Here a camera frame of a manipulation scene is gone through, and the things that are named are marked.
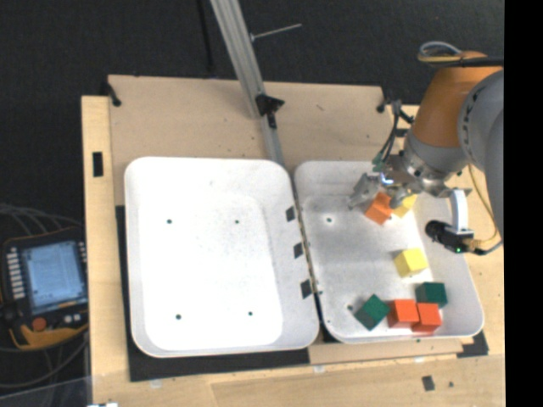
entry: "cube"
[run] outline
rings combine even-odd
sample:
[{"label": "cube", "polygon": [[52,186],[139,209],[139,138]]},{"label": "cube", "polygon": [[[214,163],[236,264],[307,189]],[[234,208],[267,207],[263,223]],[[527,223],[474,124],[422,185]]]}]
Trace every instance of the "cube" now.
[{"label": "cube", "polygon": [[367,330],[373,330],[381,320],[390,312],[390,307],[373,294],[355,313],[355,318]]},{"label": "cube", "polygon": [[441,309],[447,304],[445,284],[441,282],[424,282],[415,289],[417,301],[420,303],[436,303]]},{"label": "cube", "polygon": [[366,217],[382,225],[392,214],[390,199],[391,197],[388,194],[378,192],[366,209]]},{"label": "cube", "polygon": [[411,210],[411,208],[413,208],[416,200],[416,194],[412,194],[411,196],[407,196],[407,198],[404,198],[401,201],[401,205],[394,209],[394,215],[397,215],[398,217],[403,217],[404,215],[406,215]]},{"label": "cube", "polygon": [[428,268],[428,261],[420,248],[408,248],[394,258],[396,269],[401,277],[420,273]]},{"label": "cube", "polygon": [[414,332],[433,333],[441,326],[441,314],[436,303],[417,303],[419,322],[413,326]]},{"label": "cube", "polygon": [[419,322],[417,302],[412,298],[398,298],[390,303],[387,315],[389,327],[410,329]]}]

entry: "button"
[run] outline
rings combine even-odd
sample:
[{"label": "button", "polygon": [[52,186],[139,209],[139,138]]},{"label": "button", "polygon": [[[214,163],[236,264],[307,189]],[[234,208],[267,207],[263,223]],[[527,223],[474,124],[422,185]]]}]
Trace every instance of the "button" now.
[{"label": "button", "polygon": [[48,326],[48,322],[42,316],[38,316],[32,320],[32,329],[34,332],[43,332]]}]

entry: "orange block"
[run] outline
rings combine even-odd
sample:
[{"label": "orange block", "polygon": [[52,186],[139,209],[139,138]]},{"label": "orange block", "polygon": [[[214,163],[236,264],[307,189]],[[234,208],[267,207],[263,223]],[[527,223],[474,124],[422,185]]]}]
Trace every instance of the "orange block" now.
[{"label": "orange block", "polygon": [[399,298],[392,301],[387,319],[391,328],[412,328],[414,324],[419,322],[417,303],[410,298]]},{"label": "orange block", "polygon": [[432,333],[443,323],[437,303],[417,303],[417,309],[420,321],[413,326],[414,332]]},{"label": "orange block", "polygon": [[391,197],[383,192],[378,192],[372,203],[366,210],[366,217],[382,225],[392,215],[390,208]]}]

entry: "empty white tray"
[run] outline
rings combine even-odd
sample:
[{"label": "empty white tray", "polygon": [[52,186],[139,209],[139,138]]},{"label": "empty white tray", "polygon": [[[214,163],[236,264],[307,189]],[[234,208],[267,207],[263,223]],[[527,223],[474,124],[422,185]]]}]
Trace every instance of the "empty white tray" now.
[{"label": "empty white tray", "polygon": [[[362,173],[372,164],[349,161],[312,161],[295,172],[294,182],[308,241],[324,324],[344,343],[363,343],[420,337],[411,329],[389,328],[386,318],[371,331],[354,316],[372,294],[383,301],[415,298],[422,282],[443,282],[448,304],[441,309],[443,325],[435,337],[470,337],[484,322],[483,310],[467,262],[438,243],[424,227],[430,220],[451,223],[448,199],[421,194],[403,218],[392,216],[382,226],[369,220],[361,208],[347,202]],[[400,277],[394,256],[420,248],[429,268]]]},{"label": "empty white tray", "polygon": [[126,169],[132,335],[155,357],[304,348],[319,330],[294,195],[268,160]]}]

